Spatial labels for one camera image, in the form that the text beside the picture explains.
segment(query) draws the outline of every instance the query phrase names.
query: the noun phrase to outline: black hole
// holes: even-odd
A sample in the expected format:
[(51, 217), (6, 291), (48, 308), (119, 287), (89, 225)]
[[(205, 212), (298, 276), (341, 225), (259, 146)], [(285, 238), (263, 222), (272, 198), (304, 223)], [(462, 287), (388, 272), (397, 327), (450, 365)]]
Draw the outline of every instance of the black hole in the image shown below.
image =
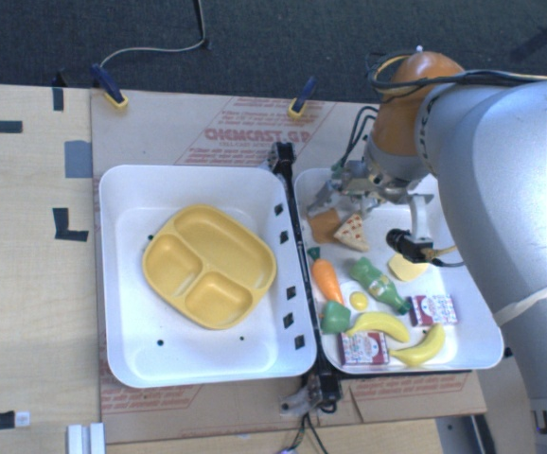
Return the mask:
[(293, 323), (294, 323), (294, 318), (292, 317), (292, 313), (287, 314), (284, 317), (284, 328), (288, 328)]
[(299, 348), (303, 348), (305, 346), (305, 337), (303, 335), (299, 335), (294, 339), (294, 349), (298, 350)]

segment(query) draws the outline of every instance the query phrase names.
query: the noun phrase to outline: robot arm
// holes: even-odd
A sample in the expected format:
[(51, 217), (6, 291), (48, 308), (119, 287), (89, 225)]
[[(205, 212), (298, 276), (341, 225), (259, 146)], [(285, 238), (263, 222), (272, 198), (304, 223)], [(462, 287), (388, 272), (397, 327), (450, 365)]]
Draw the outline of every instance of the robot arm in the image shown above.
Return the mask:
[[(391, 81), (378, 81), (385, 63), (398, 60)], [(382, 104), (362, 160), (361, 180), (366, 174), (370, 184), (364, 195), (410, 203), (415, 228), (420, 209), (410, 191), (429, 173), (437, 178), (452, 238), (514, 353), (541, 429), (537, 414), (547, 412), (547, 78), (465, 72), (431, 52), (400, 53), (385, 63), (369, 73)], [(424, 252), (432, 241), (412, 232), (390, 231), (387, 242), (413, 262), (429, 261)], [(547, 452), (547, 436), (537, 439), (538, 451)]]

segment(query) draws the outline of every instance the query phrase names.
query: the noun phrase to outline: black metal bracket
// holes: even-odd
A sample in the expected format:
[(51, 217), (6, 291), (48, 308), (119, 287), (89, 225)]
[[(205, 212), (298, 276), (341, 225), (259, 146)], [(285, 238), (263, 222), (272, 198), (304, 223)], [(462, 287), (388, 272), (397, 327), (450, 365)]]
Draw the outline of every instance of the black metal bracket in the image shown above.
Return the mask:
[(317, 346), (316, 361), (305, 374), (303, 388), (296, 394), (282, 399), (280, 403), (281, 413), (301, 416), (315, 407), (320, 407), (324, 411), (335, 410), (336, 402), (343, 397), (343, 391), (338, 375), (339, 372), (327, 360), (320, 337), (318, 313), (311, 291), (308, 260), (292, 183), (292, 165), (295, 161), (296, 156), (292, 143), (278, 142), (272, 145), (268, 158), (268, 166), (274, 175), (278, 175), (284, 181), (289, 212), (291, 214), (292, 231), (303, 274), (303, 283), (309, 304), (309, 314)]

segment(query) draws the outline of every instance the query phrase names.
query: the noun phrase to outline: yellow plate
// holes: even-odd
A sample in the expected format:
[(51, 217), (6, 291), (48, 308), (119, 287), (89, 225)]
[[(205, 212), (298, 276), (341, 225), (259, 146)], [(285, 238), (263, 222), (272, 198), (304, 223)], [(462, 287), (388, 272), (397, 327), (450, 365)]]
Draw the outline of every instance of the yellow plate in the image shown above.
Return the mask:
[(168, 220), (143, 254), (150, 286), (194, 322), (241, 322), (275, 278), (269, 246), (216, 207), (190, 205)]

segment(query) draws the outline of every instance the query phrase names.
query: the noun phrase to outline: black cable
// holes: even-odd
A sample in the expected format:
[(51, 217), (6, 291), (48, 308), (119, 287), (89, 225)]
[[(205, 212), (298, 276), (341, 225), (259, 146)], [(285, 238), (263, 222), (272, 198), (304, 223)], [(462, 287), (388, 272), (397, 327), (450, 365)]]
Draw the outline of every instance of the black cable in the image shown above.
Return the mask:
[[(358, 125), (360, 124), (360, 120), (362, 119), (362, 115), (366, 111), (371, 111), (375, 115), (369, 114), (367, 115), (364, 120), (362, 121), (362, 125), (360, 126), (360, 130), (358, 131)], [(347, 161), (347, 158), (349, 158), (349, 155), (351, 154), (351, 151), (360, 143), (360, 140), (362, 139), (362, 135), (364, 132), (364, 128), (366, 127), (366, 123), (369, 119), (372, 119), (375, 121), (377, 119), (377, 113), (379, 110), (373, 106), (364, 106), (356, 115), (356, 119), (353, 122), (353, 127), (351, 129), (351, 134), (349, 135), (349, 142), (347, 143), (347, 147), (345, 149), (344, 155), (341, 157), (341, 159), (337, 162), (336, 167), (343, 168), (345, 166), (345, 162)]]
[(311, 417), (309, 417), (309, 412), (305, 414), (308, 418), (308, 425), (309, 425), (309, 428), (311, 429), (311, 432), (313, 433), (313, 437), (315, 437), (315, 440), (318, 442), (318, 445), (320, 446), (320, 448), (322, 449), (322, 452), (324, 452), (324, 454), (328, 454), (328, 451), (326, 450), (326, 448), (324, 447), (324, 444), (322, 443), (322, 440), (320, 439), (320, 436), (318, 435), (318, 433), (315, 431), (315, 427), (313, 426), (313, 424), (311, 423)]
[(368, 81), (373, 89), (380, 95), (388, 96), (382, 102), (390, 102), (398, 97), (409, 96), (426, 86), (437, 84), (459, 84), (459, 85), (491, 85), (513, 87), (520, 84), (547, 80), (547, 76), (533, 76), (525, 74), (509, 73), (496, 70), (471, 70), (458, 73), (454, 76), (443, 76), (438, 78), (423, 78), (402, 82), (382, 81), (378, 79), (379, 73), (391, 64), (408, 59), (414, 54), (411, 51), (398, 51), (386, 54), (370, 65), (368, 60), (375, 53), (366, 56), (366, 72)]
[(309, 416), (309, 412), (307, 412), (303, 417), (301, 418), (301, 425), (299, 427), (299, 430), (297, 431), (296, 435), (294, 436), (294, 440), (292, 441), (292, 444), (288, 447), (286, 447), (284, 450), (282, 450), (282, 453), (289, 453), (294, 452), (295, 449), (301, 445), (303, 442), (303, 439), (305, 438), (305, 423), (308, 423), (309, 429), (311, 430), (311, 433), (315, 437), (316, 442), (320, 446), (320, 449), (322, 449), (322, 452), (324, 454), (328, 454), (328, 451), (324, 447), (324, 443), (322, 442), (322, 439), (320, 439), (320, 436), (315, 430), (315, 427), (311, 423), (311, 417)]
[(320, 410), (323, 413), (334, 413), (337, 411), (337, 403), (330, 402), (320, 406)]
[(462, 268), (465, 266), (465, 262), (444, 262), (439, 259), (432, 259), (432, 264), (438, 268)]

